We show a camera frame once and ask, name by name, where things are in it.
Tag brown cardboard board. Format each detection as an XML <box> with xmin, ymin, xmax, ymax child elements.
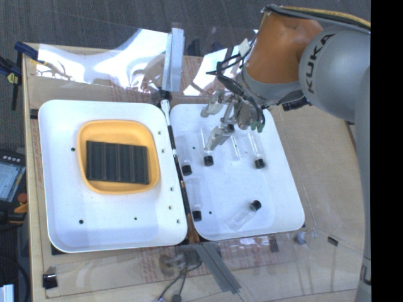
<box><xmin>21</xmin><ymin>42</ymin><xmax>366</xmax><ymax>302</ymax></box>

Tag white plastic tray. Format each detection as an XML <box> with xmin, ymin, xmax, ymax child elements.
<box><xmin>169</xmin><ymin>103</ymin><xmax>306</xmax><ymax>242</ymax></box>
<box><xmin>37</xmin><ymin>99</ymin><xmax>189</xmax><ymax>254</ymax></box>

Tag yellow square dish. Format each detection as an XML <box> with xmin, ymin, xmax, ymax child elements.
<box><xmin>76</xmin><ymin>119</ymin><xmax>162</xmax><ymax>196</ymax></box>

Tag clear vial with black cap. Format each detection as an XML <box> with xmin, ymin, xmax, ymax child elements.
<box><xmin>199</xmin><ymin>127</ymin><xmax>215</xmax><ymax>167</ymax></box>
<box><xmin>246</xmin><ymin>131</ymin><xmax>266</xmax><ymax>170</ymax></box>
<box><xmin>175</xmin><ymin>135</ymin><xmax>193</xmax><ymax>177</ymax></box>
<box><xmin>224</xmin><ymin>199</ymin><xmax>263</xmax><ymax>232</ymax></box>
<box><xmin>185</xmin><ymin>177</ymin><xmax>203</xmax><ymax>223</ymax></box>

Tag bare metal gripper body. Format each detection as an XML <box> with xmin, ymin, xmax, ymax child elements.
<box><xmin>221</xmin><ymin>92</ymin><xmax>266</xmax><ymax>131</ymax></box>

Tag thin black and white rod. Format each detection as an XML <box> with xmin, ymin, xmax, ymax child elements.
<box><xmin>160</xmin><ymin>99</ymin><xmax>201</xmax><ymax>244</ymax></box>

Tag black ribbed rack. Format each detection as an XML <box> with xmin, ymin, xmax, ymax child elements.
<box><xmin>85</xmin><ymin>140</ymin><xmax>150</xmax><ymax>186</ymax></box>

